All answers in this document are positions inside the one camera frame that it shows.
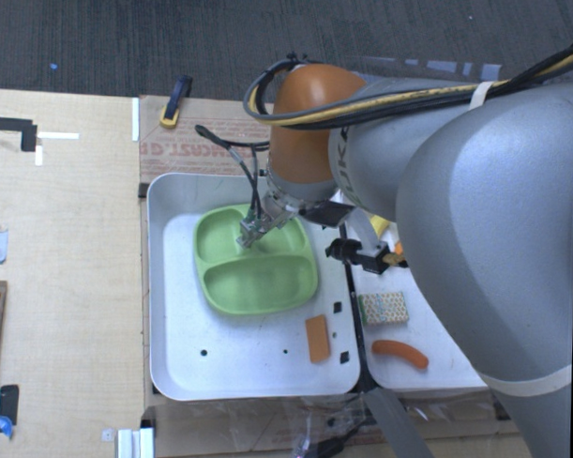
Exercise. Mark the thin black rod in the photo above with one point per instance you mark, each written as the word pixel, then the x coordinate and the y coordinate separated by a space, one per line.
pixel 357 320

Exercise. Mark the orange carrot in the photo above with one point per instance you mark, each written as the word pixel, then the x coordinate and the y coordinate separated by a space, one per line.
pixel 399 248

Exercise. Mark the green divided plate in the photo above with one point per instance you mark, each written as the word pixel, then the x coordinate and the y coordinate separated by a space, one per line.
pixel 261 281

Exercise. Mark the small printed carton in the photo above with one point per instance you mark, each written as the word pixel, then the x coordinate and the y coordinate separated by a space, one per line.
pixel 383 309

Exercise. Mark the orange rectangular biscuit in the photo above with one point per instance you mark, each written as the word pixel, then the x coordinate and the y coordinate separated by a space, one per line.
pixel 318 339

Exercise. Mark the white plastic tray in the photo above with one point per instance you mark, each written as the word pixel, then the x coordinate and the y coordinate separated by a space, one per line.
pixel 244 353
pixel 403 375

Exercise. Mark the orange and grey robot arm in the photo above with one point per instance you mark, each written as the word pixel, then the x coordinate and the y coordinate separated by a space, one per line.
pixel 479 220

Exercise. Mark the orange sausage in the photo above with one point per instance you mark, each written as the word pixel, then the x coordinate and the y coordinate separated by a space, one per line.
pixel 399 352

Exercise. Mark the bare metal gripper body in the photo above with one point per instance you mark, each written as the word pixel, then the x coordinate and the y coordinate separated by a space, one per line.
pixel 274 215

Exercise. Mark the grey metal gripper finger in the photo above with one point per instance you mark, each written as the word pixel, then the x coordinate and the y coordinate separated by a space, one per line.
pixel 244 240
pixel 259 235

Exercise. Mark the yellow banana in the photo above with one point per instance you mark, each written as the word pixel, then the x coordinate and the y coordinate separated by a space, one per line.
pixel 380 224

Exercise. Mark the black cylinder on white bracket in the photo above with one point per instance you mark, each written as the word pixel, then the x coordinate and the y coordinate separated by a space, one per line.
pixel 371 259

